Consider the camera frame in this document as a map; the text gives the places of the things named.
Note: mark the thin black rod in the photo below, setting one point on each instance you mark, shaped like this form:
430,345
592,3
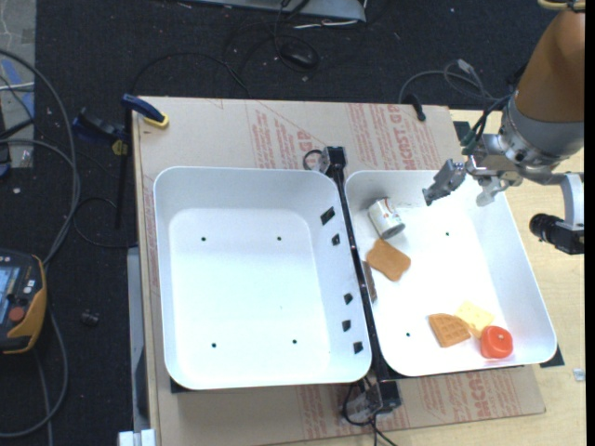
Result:
355,258

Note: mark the black cylinder on white bracket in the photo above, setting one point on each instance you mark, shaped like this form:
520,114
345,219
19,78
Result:
560,223

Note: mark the red-orange round tomato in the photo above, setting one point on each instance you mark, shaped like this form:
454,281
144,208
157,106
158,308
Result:
496,342

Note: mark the brown cardboard board red print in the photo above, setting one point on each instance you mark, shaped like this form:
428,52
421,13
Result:
288,123

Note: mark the white plastic tray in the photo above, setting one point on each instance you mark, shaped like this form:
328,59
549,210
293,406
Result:
241,277
455,272

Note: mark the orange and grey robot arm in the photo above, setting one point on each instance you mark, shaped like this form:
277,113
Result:
553,82

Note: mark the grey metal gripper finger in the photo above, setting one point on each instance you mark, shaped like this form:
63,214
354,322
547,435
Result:
490,191
444,181

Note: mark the yellow cheese slice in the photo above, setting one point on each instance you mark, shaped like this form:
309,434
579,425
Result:
475,316

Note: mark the white can with red print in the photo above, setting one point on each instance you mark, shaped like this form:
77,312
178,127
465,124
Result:
386,219

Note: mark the brown toast slice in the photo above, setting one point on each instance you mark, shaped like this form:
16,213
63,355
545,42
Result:
388,259

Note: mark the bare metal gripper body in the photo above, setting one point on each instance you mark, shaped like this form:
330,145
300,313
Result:
502,153

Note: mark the orange waffle piece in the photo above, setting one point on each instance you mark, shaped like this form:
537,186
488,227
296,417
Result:
448,330

